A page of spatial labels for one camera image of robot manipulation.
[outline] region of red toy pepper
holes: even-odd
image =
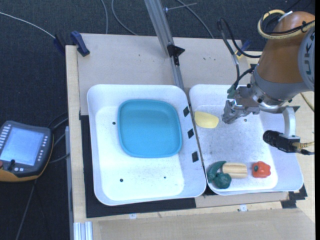
[[[252,165],[252,176],[255,178],[266,178],[271,174],[271,166],[265,162],[258,161]]]

